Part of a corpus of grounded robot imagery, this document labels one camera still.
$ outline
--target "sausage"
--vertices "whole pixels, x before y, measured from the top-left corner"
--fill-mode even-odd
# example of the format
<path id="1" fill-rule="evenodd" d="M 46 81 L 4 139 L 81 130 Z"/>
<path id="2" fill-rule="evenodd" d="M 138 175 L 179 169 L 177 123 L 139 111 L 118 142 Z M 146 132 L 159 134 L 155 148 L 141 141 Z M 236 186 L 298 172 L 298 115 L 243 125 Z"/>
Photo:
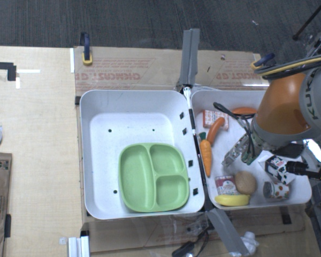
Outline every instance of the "sausage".
<path id="1" fill-rule="evenodd" d="M 255 114 L 256 112 L 256 109 L 250 107 L 239 107 L 232 110 L 232 113 L 234 114 Z"/>
<path id="2" fill-rule="evenodd" d="M 216 133 L 218 132 L 219 128 L 225 124 L 225 118 L 219 117 L 215 120 L 208 131 L 207 141 L 210 142 L 210 145 L 213 145 Z"/>

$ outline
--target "gray carpet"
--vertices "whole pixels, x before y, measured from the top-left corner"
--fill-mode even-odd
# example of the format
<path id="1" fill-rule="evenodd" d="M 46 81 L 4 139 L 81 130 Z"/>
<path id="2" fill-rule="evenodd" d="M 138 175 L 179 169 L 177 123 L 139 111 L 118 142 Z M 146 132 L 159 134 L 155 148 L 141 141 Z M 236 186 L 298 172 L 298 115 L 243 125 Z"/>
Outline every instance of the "gray carpet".
<path id="1" fill-rule="evenodd" d="M 181 49 L 183 30 L 201 29 L 200 49 L 306 54 L 321 33 L 321 11 L 292 36 L 321 0 L 0 0 L 0 46 L 92 46 Z"/>

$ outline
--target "carrot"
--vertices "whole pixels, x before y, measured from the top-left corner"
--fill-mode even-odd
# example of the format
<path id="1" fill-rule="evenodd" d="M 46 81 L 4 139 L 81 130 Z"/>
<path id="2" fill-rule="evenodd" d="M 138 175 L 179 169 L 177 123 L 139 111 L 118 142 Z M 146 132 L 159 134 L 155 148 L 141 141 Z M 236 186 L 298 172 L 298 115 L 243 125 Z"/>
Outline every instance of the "carrot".
<path id="1" fill-rule="evenodd" d="M 207 141 L 210 142 L 210 145 L 212 146 L 215 140 L 216 133 L 218 132 L 219 128 L 225 123 L 224 117 L 219 117 L 215 120 L 215 122 L 212 124 L 208 131 L 207 135 Z"/>
<path id="2" fill-rule="evenodd" d="M 201 132 L 199 136 L 201 138 L 200 150 L 202 155 L 204 171 L 207 177 L 209 177 L 212 167 L 212 148 L 210 146 L 210 142 L 207 141 L 205 138 L 205 132 Z"/>
<path id="3" fill-rule="evenodd" d="M 232 113 L 234 114 L 255 114 L 256 112 L 256 109 L 249 107 L 240 107 L 232 110 Z"/>

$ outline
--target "blue clamp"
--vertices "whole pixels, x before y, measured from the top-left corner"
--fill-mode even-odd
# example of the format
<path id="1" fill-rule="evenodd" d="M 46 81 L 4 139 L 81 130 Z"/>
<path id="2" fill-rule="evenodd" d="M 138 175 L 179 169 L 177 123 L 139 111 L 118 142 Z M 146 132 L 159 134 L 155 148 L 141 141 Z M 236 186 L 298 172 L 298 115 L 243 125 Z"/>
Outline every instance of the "blue clamp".
<path id="1" fill-rule="evenodd" d="M 265 55 L 264 57 L 262 57 L 258 61 L 252 62 L 251 68 L 253 70 L 259 69 L 260 67 L 262 67 L 262 65 L 265 65 L 268 61 L 270 61 L 271 59 L 274 59 L 274 57 L 275 57 L 275 55 L 273 53 Z"/>
<path id="2" fill-rule="evenodd" d="M 82 61 L 84 65 L 91 65 L 93 63 L 93 57 L 90 53 L 89 34 L 86 32 L 81 33 L 80 46 L 85 46 L 85 50 L 82 53 Z"/>

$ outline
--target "wooden table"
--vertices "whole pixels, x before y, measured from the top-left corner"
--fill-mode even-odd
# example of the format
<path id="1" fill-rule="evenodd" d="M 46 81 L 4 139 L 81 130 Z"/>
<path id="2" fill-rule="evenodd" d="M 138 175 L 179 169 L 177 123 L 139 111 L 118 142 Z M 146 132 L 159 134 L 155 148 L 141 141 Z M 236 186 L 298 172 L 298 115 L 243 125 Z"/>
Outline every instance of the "wooden table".
<path id="1" fill-rule="evenodd" d="M 20 88 L 0 70 L 0 152 L 12 153 L 9 214 L 11 237 L 4 256 L 67 256 L 62 238 L 82 227 L 75 77 L 71 49 L 0 47 L 0 62 L 12 62 Z M 258 236 L 255 256 L 319 256 L 311 222 L 300 231 Z M 135 249 L 93 256 L 170 256 L 178 246 Z M 201 256 L 230 256 L 217 239 Z"/>

